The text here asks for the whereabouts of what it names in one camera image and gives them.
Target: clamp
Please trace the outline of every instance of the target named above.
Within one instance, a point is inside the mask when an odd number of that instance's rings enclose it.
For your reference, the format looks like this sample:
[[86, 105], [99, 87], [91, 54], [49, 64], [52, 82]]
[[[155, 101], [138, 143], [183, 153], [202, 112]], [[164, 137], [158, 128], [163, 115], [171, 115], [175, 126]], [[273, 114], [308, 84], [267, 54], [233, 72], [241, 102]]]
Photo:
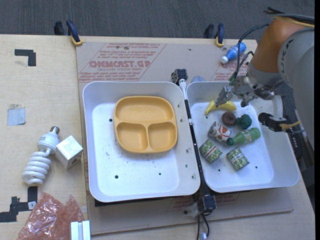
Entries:
[[216, 32], [215, 36], [213, 35], [215, 25], [209, 24], [209, 26], [205, 29], [203, 38], [208, 39], [215, 39], [215, 45], [218, 47], [223, 47], [225, 45], [224, 43], [224, 33], [225, 28], [222, 23], [219, 23], [218, 25], [218, 31]]
[[75, 46], [80, 46], [83, 43], [83, 41], [80, 38], [74, 23], [72, 22], [71, 19], [68, 19], [65, 23], [68, 27], [68, 33], [65, 34], [65, 30], [64, 30], [64, 27], [62, 26], [62, 22], [59, 20], [55, 22], [55, 25], [53, 27], [54, 34], [57, 36], [71, 36], [72, 43]]

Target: clear plastic bag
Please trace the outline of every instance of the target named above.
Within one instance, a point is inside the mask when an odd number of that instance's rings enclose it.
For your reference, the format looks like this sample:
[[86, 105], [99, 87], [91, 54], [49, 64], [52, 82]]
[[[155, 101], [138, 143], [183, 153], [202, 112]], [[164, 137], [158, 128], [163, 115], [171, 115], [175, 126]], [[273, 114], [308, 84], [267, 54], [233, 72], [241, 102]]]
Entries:
[[84, 220], [72, 195], [62, 204], [50, 194], [43, 192], [17, 240], [69, 240], [70, 223]]

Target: blue spray bottle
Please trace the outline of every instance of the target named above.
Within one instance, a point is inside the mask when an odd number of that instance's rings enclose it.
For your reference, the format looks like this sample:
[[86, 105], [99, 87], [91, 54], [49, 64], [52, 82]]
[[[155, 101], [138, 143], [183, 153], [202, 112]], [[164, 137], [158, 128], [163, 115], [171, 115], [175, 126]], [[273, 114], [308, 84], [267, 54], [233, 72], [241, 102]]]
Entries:
[[[241, 42], [240, 43], [240, 54], [244, 53], [246, 49], [247, 49], [246, 45], [243, 42]], [[226, 64], [228, 61], [234, 60], [237, 57], [238, 57], [238, 43], [235, 46], [233, 46], [231, 49], [229, 49], [226, 52], [226, 55], [223, 56], [220, 61], [222, 64]]]

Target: yellow banana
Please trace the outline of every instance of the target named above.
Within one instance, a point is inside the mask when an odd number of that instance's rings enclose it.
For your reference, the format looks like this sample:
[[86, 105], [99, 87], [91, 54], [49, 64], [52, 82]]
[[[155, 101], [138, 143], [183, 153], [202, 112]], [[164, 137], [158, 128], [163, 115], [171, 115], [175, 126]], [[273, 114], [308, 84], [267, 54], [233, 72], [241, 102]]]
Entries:
[[226, 109], [226, 110], [236, 110], [236, 105], [231, 101], [228, 100], [226, 103], [219, 105], [218, 107], [215, 105], [215, 101], [210, 101], [208, 107], [204, 111], [204, 113], [207, 115], [210, 111], [215, 109]]

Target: wooden tabletop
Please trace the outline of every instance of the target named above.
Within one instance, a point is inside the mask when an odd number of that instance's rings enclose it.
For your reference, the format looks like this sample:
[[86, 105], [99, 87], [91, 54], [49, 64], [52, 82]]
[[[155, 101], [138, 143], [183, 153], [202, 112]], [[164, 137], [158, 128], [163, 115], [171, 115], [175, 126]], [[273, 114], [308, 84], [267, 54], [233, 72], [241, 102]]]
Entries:
[[[213, 39], [139, 38], [82, 36], [84, 42], [205, 44]], [[0, 213], [8, 212], [11, 197], [27, 201], [28, 186], [21, 178], [28, 160], [37, 151], [37, 141], [52, 126], [60, 128], [59, 138], [72, 135], [82, 144], [81, 112], [76, 48], [69, 36], [0, 35]], [[36, 52], [36, 66], [28, 58], [15, 56], [15, 49]], [[25, 108], [25, 123], [8, 125], [10, 108]], [[275, 214], [209, 222], [208, 239], [315, 239], [315, 213], [300, 175], [296, 185], [287, 187], [293, 210]], [[81, 208], [87, 206], [84, 163], [69, 170], [55, 161], [45, 183], [38, 187], [65, 203], [73, 195]], [[0, 223], [1, 239], [17, 239], [30, 211], [18, 213], [16, 222]], [[97, 240], [176, 239], [194, 240], [197, 224], [184, 224], [92, 236]]]

